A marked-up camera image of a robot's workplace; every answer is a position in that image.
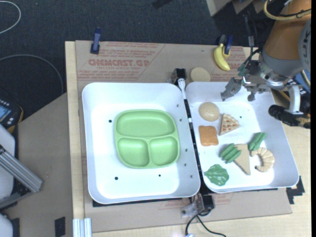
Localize beige croissant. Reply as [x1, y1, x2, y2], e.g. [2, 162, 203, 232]
[250, 147, 276, 173]

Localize tan triangular sandwich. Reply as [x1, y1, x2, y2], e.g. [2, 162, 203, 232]
[233, 143, 251, 176]

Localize green divided plate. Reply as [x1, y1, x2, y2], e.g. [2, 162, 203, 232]
[114, 109, 181, 169]

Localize brown cardboard board red print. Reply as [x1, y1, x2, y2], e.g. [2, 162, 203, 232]
[75, 40, 293, 233]

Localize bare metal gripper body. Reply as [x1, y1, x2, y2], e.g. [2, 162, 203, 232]
[241, 60, 285, 94]

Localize round beige bread bun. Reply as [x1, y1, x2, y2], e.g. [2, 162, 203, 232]
[198, 102, 220, 121]

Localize green lettuce leaf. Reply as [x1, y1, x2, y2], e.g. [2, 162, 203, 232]
[203, 163, 230, 187]

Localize round tan biscuit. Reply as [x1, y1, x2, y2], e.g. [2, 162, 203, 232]
[189, 67, 211, 82]

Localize black cylinder on white bracket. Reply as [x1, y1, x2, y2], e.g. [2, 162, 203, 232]
[268, 84, 311, 129]

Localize thin black and white rod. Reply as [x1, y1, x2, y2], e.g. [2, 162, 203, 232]
[177, 79, 204, 197]

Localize green bean pods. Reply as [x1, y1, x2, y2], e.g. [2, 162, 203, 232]
[219, 143, 242, 164]
[247, 132, 268, 152]

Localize orange square toast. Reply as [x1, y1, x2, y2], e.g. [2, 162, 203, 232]
[198, 125, 219, 147]

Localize yellow banana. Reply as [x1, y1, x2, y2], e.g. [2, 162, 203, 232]
[213, 43, 231, 72]

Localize pizza slice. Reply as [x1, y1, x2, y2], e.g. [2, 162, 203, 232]
[218, 113, 241, 136]

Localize white plastic tray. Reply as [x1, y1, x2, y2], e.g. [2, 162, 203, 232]
[184, 80, 300, 194]
[81, 82, 201, 204]

